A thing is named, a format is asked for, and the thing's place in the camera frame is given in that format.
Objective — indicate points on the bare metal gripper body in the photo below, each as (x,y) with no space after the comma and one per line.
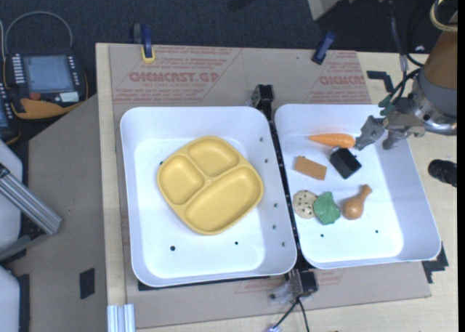
(407,118)

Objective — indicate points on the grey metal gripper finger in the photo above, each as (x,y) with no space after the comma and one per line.
(393,138)
(370,130)

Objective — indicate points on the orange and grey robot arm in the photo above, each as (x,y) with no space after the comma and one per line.
(442,61)

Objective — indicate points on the orange carrot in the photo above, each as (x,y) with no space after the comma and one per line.
(334,140)

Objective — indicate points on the black box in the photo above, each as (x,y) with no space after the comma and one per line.
(345,165)

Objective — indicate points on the orange bread slice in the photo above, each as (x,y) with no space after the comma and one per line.
(310,168)

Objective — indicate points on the white plastic tray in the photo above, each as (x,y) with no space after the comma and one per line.
(392,214)
(152,258)

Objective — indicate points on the brown chicken drumstick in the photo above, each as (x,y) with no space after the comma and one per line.
(354,207)

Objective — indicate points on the green lettuce leaf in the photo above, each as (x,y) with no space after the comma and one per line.
(327,209)

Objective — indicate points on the thin black and white rod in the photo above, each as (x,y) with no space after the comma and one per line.
(282,167)

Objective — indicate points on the chocolate chip biscuit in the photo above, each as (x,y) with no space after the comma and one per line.
(303,205)

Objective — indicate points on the yellow divided plate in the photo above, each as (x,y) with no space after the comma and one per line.
(218,199)

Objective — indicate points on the brown cardboard board red print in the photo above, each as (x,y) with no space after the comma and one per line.
(203,80)

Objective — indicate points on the black cylinder on white bracket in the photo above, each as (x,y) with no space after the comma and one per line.
(444,172)

